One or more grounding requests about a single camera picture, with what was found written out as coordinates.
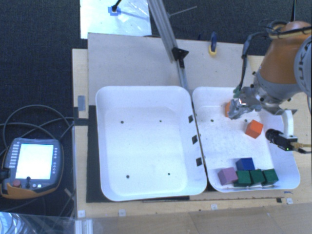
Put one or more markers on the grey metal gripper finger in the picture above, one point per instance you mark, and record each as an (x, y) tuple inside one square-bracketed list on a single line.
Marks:
[(241, 113), (232, 110)]

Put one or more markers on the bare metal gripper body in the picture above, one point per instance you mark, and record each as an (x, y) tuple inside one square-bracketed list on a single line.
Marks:
[(251, 100)]

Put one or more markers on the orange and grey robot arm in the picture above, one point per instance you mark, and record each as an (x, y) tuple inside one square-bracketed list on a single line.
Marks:
[(280, 62)]

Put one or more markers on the orange cube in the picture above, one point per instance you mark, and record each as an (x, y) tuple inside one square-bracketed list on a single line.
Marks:
[(254, 128), (227, 109)]

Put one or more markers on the white plastic tray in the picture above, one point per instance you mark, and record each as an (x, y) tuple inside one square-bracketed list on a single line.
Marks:
[(146, 142), (226, 145)]

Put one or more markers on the blue cube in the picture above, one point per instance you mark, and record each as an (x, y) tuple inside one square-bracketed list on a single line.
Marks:
[(245, 164)]

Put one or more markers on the pink cube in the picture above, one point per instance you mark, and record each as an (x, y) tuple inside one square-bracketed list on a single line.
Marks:
[(227, 175)]

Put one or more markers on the green cube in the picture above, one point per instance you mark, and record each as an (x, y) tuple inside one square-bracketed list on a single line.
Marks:
[(257, 176), (243, 178), (270, 176)]

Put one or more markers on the black cylinder on white bracket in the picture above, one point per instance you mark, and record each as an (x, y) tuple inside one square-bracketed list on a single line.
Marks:
[(280, 136)]

